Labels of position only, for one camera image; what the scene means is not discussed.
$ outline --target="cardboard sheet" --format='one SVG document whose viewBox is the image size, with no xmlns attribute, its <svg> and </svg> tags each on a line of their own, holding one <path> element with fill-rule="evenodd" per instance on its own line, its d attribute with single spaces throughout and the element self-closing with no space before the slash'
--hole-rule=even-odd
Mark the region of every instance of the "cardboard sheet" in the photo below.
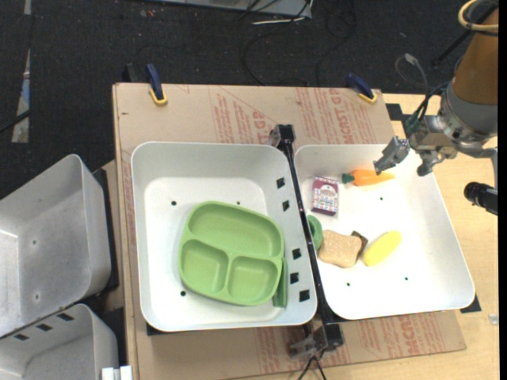
<svg viewBox="0 0 507 380">
<path fill-rule="evenodd" d="M 303 330 L 256 328 L 147 334 L 139 304 L 130 157 L 148 141 L 266 143 L 276 124 L 292 124 L 296 145 L 387 143 L 393 130 L 377 91 L 374 104 L 351 89 L 164 85 L 167 106 L 157 107 L 147 84 L 113 86 L 118 176 L 123 199 L 124 273 L 129 363 L 144 379 L 225 379 L 299 371 L 288 345 Z M 454 312 L 347 321 L 345 345 L 324 355 L 338 366 L 464 349 Z"/>
</svg>

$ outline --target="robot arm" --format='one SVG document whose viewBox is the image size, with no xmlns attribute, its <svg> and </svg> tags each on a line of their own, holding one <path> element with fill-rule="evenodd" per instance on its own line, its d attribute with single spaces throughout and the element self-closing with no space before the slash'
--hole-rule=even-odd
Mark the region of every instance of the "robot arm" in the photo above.
<svg viewBox="0 0 507 380">
<path fill-rule="evenodd" d="M 468 18 L 480 4 L 489 2 L 496 8 L 480 25 Z M 427 94 L 416 112 L 404 123 L 407 139 L 394 137 L 374 161 L 375 171 L 396 166 L 415 150 L 422 163 L 417 174 L 424 176 L 433 166 L 445 159 L 453 159 L 460 152 L 473 158 L 491 158 L 494 165 L 495 188 L 488 188 L 497 195 L 497 148 L 485 149 L 483 145 L 497 135 L 498 104 L 498 0 L 471 0 L 459 11 L 459 23 L 475 32 L 454 77 Z M 426 116 L 429 98 L 440 93 L 440 110 L 436 116 Z M 477 190 L 467 190 L 465 196 L 478 205 Z M 497 214 L 492 207 L 483 206 Z"/>
</svg>

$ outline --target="green plastic plate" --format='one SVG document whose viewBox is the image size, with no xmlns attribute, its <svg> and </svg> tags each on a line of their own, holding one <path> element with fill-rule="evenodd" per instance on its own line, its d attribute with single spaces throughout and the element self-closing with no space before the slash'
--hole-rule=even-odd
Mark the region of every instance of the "green plastic plate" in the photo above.
<svg viewBox="0 0 507 380">
<path fill-rule="evenodd" d="M 201 295 L 240 306 L 270 300 L 280 281 L 284 236 L 269 217 L 208 201 L 190 212 L 181 236 L 178 270 Z"/>
<path fill-rule="evenodd" d="M 273 305 L 275 307 L 285 308 L 287 306 L 287 274 L 288 266 L 287 259 L 282 258 L 282 274 L 280 276 L 280 282 L 276 289 L 275 295 L 273 296 Z"/>
</svg>

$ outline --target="white plastic bin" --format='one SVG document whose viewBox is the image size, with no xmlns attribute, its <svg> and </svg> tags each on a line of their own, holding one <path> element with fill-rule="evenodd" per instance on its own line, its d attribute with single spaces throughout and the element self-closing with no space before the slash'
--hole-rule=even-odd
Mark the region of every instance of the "white plastic bin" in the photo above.
<svg viewBox="0 0 507 380">
<path fill-rule="evenodd" d="M 132 155 L 140 301 L 164 332 L 300 325 L 317 308 L 314 281 L 288 161 L 267 145 L 147 142 Z M 236 306 L 188 291 L 177 267 L 181 232 L 205 201 L 268 215 L 284 235 L 288 304 Z"/>
<path fill-rule="evenodd" d="M 454 310 L 469 306 L 475 288 L 435 177 L 417 175 L 421 159 L 410 152 L 389 169 L 395 179 L 372 186 L 342 184 L 354 169 L 373 170 L 384 145 L 303 146 L 295 167 L 308 215 L 324 230 L 350 235 L 357 231 L 374 241 L 398 230 L 400 246 L 381 263 L 367 267 L 361 259 L 351 268 L 318 260 L 326 300 L 346 319 Z M 315 176 L 339 181 L 338 212 L 311 212 Z"/>
<path fill-rule="evenodd" d="M 0 380 L 98 380 L 118 367 L 112 330 L 77 304 L 0 339 Z"/>
<path fill-rule="evenodd" d="M 104 289 L 102 187 L 69 155 L 0 201 L 0 337 Z"/>
</svg>

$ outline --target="small purple box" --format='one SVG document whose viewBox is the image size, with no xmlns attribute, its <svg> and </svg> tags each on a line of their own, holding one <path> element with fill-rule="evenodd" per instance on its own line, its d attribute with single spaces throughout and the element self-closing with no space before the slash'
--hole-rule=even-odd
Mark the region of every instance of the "small purple box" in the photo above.
<svg viewBox="0 0 507 380">
<path fill-rule="evenodd" d="M 311 210 L 326 215 L 338 211 L 338 182 L 316 176 L 313 184 L 314 198 Z"/>
</svg>

